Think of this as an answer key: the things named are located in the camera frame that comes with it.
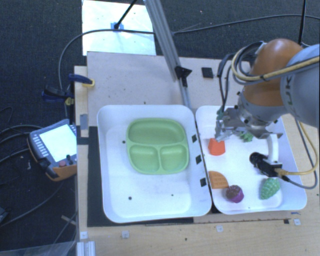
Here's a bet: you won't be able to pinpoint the green divided plate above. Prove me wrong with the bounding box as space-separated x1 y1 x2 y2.
126 117 190 176

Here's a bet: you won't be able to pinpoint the purple toy cupcake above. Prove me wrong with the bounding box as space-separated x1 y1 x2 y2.
225 184 245 204

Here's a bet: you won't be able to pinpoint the pale wood board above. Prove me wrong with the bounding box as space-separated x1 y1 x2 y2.
86 51 292 225

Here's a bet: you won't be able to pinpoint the white plastic tray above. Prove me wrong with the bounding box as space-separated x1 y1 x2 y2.
194 105 308 216
96 104 213 224

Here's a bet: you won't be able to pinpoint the green toy grapes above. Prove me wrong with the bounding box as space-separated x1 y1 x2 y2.
260 177 282 201

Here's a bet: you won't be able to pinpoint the orange toy carrot piece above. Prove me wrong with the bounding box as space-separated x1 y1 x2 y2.
207 137 226 157

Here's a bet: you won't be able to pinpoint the green toy broccoli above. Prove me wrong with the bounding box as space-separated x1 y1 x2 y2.
239 131 255 143

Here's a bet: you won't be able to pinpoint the orange toy waffle biscuit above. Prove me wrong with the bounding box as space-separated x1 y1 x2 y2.
208 170 230 190

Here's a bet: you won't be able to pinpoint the black block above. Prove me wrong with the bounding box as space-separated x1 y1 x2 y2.
201 67 215 79

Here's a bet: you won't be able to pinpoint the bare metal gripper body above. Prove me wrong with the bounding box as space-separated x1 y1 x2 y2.
221 107 273 139

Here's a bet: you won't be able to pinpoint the black cylinder on white bracket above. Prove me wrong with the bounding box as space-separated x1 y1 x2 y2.
249 133 284 179

